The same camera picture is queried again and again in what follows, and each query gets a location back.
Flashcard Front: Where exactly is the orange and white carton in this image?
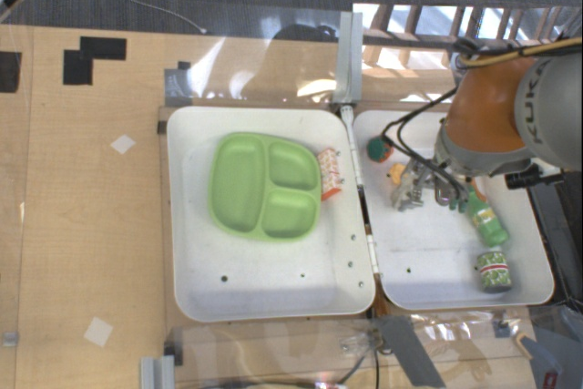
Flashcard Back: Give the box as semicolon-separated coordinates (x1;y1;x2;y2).
316;147;344;202

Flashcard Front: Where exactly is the yellow and orange toy food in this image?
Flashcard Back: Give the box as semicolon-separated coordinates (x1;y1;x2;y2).
387;162;408;185

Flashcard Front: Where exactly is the green and white can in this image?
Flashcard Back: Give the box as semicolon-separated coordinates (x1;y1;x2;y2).
476;249;513;293

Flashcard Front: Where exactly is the green and orange toy fruit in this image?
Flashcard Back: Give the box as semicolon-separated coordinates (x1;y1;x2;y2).
366;136;395;164

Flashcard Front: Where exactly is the green divided plate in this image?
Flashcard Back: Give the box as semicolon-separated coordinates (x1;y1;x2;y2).
207;131;323;243

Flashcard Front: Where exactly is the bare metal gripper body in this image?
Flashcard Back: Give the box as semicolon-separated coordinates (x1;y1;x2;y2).
406;158;469;205

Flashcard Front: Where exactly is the black cylinder on white bracket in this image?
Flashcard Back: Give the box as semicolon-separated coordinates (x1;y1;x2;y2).
504;162;566;191

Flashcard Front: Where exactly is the green plastic bottle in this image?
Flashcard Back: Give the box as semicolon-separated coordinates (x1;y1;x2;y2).
463;189;510;249

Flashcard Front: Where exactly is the white plastic tray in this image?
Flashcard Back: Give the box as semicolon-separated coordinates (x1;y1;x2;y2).
166;106;377;323
353;109;557;312

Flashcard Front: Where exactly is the thin black and white rod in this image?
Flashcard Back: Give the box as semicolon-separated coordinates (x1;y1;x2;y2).
340;104;382;277

